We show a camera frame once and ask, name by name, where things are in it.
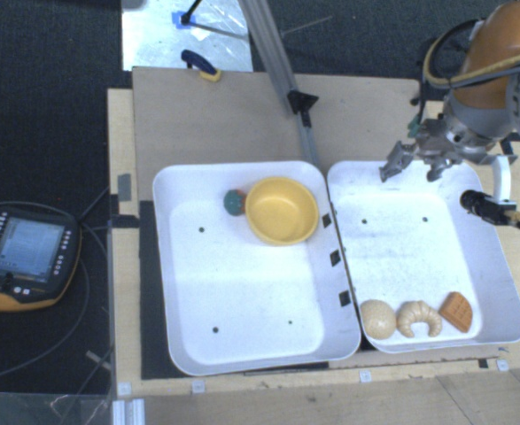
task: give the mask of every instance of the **black connector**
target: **black connector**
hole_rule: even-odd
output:
[[[461,195],[461,205],[469,213],[493,225],[509,225],[510,218],[506,211],[515,210],[515,205],[499,205],[491,200],[492,197],[475,190],[467,190]]]

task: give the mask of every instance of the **yellow bowl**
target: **yellow bowl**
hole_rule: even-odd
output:
[[[291,245],[314,233],[319,208],[313,194],[301,183],[273,176],[253,185],[245,199],[245,215],[262,241]]]

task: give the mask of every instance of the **black clamp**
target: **black clamp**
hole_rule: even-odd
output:
[[[301,114],[301,120],[303,121],[303,126],[305,128],[311,127],[311,117],[309,116],[309,110],[313,107],[314,103],[319,100],[318,96],[308,95],[307,93],[302,93],[296,89],[292,89],[287,94],[287,100],[291,105],[291,109],[293,113],[296,115],[298,113]]]

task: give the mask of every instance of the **cracker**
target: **cracker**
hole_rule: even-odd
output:
[[[439,310],[440,315],[461,332],[467,333],[472,324],[472,307],[459,292],[453,291]]]

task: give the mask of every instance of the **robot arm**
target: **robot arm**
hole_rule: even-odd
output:
[[[385,182],[399,174],[415,157],[431,166],[430,182],[467,160],[493,166],[496,193],[487,197],[497,205],[508,205],[509,164],[516,156],[489,151],[514,131],[520,135],[520,1],[498,7],[477,23],[461,69],[451,79],[431,72],[431,58],[442,40],[433,43],[425,57],[423,79],[448,90],[443,113],[437,119],[420,121],[418,115],[412,121],[409,136],[415,142],[396,143],[380,168],[381,179]]]

